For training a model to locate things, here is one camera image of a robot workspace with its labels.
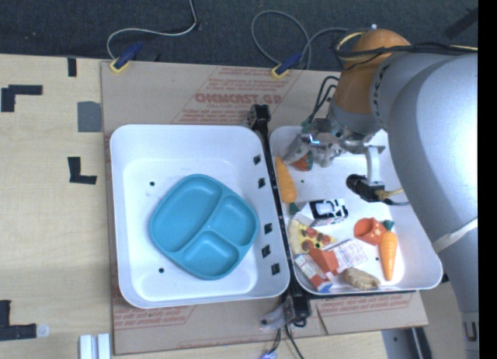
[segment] blue plate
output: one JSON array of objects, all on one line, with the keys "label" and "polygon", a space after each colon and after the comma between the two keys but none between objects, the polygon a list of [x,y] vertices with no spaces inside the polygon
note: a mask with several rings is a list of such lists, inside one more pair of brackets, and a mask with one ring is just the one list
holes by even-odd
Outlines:
[{"label": "blue plate", "polygon": [[259,230],[255,211],[224,184],[203,174],[179,181],[155,208],[155,246],[202,279],[221,279],[243,260]]}]

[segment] wooden table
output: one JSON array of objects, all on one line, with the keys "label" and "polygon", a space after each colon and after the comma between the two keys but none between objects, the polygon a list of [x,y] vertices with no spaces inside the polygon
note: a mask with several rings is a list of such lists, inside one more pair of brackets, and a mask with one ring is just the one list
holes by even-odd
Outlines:
[{"label": "wooden table", "polygon": [[[0,55],[0,84],[43,85],[0,113],[0,300],[11,324],[47,324],[48,337],[0,342],[0,357],[77,357],[78,338],[112,333],[109,238],[101,132],[78,132],[77,103],[101,103],[100,61]],[[96,184],[69,183],[68,157]],[[305,357],[385,359],[381,332],[297,340]],[[270,343],[127,357],[259,358]],[[297,357],[288,341],[280,357]]]}]

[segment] cardboard box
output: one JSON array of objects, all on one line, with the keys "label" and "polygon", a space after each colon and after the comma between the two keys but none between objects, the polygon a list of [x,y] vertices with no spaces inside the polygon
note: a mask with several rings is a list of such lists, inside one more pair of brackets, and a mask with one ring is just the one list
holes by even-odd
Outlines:
[{"label": "cardboard box", "polygon": [[[243,124],[252,104],[269,106],[270,129],[299,124],[314,105],[321,71],[291,71],[282,80],[263,68],[133,62],[121,75],[101,63],[106,187],[113,277],[115,354],[271,341],[260,317],[280,303],[264,298],[229,303],[139,309],[122,297],[117,283],[110,135],[125,124]],[[311,301],[308,324],[296,337],[358,333],[427,324],[417,291]]]}]

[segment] toy pizza slice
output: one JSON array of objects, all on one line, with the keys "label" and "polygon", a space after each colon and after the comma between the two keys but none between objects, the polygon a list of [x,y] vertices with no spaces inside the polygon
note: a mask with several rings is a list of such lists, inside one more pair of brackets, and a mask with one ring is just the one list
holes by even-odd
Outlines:
[{"label": "toy pizza slice", "polygon": [[336,238],[333,236],[321,233],[311,226],[301,224],[296,219],[290,221],[288,235],[294,255],[308,253],[311,248],[322,249],[328,244],[336,242]]}]

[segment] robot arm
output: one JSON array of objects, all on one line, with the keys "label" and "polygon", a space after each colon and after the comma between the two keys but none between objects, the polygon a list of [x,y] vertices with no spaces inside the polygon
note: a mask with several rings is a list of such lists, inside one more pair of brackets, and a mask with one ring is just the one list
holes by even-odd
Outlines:
[{"label": "robot arm", "polygon": [[317,147],[326,166],[344,151],[365,153],[365,143],[386,130],[405,195],[454,288],[467,356],[476,358],[478,55],[372,51],[406,44],[388,30],[362,35],[353,51],[367,60],[349,53],[327,117],[313,120],[286,158]]}]

